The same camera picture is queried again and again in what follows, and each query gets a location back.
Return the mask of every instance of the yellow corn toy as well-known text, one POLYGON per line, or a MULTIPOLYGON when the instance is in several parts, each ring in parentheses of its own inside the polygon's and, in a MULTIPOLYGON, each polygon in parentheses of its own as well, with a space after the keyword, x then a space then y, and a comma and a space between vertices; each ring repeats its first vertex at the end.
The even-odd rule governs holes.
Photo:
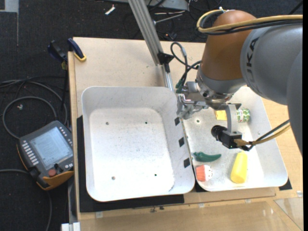
POLYGON ((231 180, 234 183, 244 183, 247 178, 247 154, 242 151, 236 155, 232 171, 231 180))

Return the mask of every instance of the wooden table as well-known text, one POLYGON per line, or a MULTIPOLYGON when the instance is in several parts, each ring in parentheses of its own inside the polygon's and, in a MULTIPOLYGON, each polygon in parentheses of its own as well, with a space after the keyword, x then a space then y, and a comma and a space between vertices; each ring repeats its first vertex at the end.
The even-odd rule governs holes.
MULTIPOLYGON (((278 187, 184 195, 184 204, 80 213, 77 160, 77 123, 82 115, 81 94, 90 86, 164 86, 161 67, 155 66, 145 41, 106 38, 74 38, 87 56, 79 62, 68 53, 72 133, 75 162, 77 220, 82 231, 91 230, 302 230, 303 158, 291 130, 276 141, 292 189, 278 187)), ((171 42, 161 42, 165 53, 171 42)), ((204 43, 181 42, 189 63, 201 59, 204 43)), ((184 71, 178 61, 170 63, 173 84, 184 71)), ((190 71, 187 80, 194 80, 190 71)), ((263 100, 271 126, 288 119, 287 107, 263 100)))

